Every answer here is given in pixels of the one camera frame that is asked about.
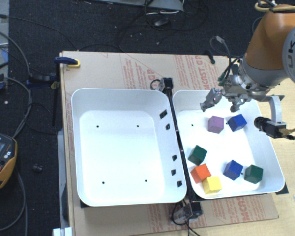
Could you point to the yellow cube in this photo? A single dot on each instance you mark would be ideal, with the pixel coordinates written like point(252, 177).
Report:
point(212, 185)

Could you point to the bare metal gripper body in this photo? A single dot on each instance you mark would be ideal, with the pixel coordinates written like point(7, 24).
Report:
point(238, 88)

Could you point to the brown cardboard board red print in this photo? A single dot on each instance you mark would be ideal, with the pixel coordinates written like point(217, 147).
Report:
point(127, 70)

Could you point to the white plastic tray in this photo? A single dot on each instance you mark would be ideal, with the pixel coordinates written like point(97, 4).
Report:
point(226, 144)
point(123, 156)

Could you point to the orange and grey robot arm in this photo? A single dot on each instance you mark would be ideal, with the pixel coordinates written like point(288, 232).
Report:
point(268, 48)

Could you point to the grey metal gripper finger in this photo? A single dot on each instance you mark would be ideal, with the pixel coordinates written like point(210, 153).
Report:
point(236, 104)
point(211, 99)

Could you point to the blue cube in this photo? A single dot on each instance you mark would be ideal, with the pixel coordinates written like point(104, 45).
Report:
point(237, 122)
point(233, 169)

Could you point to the black cylinder on white bracket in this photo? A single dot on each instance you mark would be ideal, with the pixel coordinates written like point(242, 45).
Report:
point(270, 124)

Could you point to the orange cube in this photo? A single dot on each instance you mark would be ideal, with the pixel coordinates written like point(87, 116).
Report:
point(200, 173)

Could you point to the green cube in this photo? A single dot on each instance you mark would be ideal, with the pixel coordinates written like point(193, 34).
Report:
point(253, 174)
point(197, 155)

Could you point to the purple cube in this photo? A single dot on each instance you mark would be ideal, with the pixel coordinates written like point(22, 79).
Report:
point(215, 124)

